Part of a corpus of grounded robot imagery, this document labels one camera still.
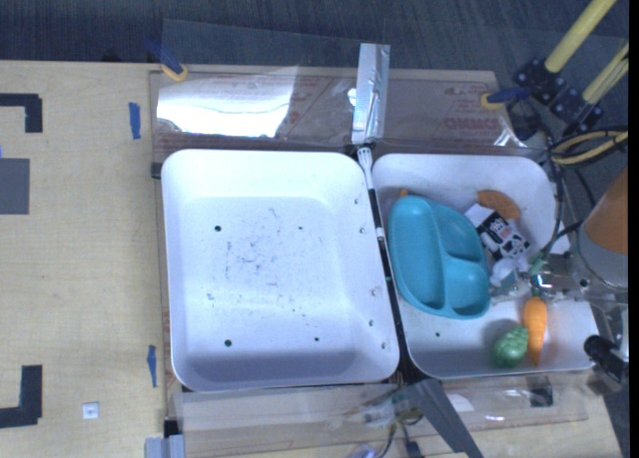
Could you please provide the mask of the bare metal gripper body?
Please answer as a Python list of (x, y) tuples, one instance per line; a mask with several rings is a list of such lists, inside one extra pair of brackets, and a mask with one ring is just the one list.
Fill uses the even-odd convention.
[(582, 300), (593, 275), (576, 253), (550, 254), (539, 271), (539, 288), (547, 297)]

